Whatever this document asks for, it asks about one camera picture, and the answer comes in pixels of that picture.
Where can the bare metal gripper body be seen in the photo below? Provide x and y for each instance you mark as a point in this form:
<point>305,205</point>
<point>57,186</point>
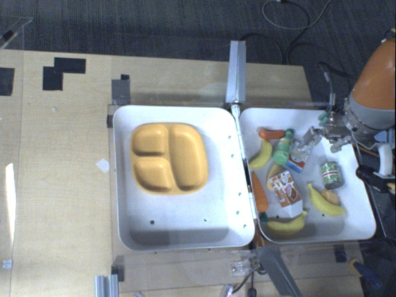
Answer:
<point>338,128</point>

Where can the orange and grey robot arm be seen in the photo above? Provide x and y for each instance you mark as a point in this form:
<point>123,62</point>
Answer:
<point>377,82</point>

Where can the white plastic tray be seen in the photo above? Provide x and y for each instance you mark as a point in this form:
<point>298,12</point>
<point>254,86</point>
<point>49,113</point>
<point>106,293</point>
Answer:
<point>346,224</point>
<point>185,215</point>

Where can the brown and white carton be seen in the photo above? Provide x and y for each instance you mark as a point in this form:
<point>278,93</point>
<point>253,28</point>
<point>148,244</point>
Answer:
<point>286,192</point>

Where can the pale wood board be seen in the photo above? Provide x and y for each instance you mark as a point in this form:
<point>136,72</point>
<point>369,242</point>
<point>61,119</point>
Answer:
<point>68,172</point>

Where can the yellow banana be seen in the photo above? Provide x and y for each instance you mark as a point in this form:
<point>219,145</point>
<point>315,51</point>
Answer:
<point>323,204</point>
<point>263,158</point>
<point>286,226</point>

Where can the green and white can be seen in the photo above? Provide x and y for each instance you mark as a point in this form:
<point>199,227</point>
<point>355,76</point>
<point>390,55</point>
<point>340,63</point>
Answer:
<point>332,175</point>

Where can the yellow wedge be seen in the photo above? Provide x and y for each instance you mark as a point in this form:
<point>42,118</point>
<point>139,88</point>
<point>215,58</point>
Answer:
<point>273,170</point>

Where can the green bottle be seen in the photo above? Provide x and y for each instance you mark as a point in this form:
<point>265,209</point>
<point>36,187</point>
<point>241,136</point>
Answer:
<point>283,150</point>

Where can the orange divided plate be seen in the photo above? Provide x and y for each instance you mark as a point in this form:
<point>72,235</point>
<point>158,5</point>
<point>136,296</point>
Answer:
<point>185,156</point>

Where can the long orange carrot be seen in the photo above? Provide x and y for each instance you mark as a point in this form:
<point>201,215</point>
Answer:
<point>259,193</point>

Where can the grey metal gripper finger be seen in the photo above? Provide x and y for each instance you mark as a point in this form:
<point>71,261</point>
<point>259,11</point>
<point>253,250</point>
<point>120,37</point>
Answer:
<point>339,145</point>
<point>312,136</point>

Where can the white red and blue carton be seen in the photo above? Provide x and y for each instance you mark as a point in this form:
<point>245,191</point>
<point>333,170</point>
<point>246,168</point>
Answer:
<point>298,159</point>

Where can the pale orange bread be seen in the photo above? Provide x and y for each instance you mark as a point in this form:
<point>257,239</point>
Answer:
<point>331,196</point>

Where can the black cylinder on white bracket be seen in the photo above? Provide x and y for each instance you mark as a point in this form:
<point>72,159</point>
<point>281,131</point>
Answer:
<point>382,169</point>

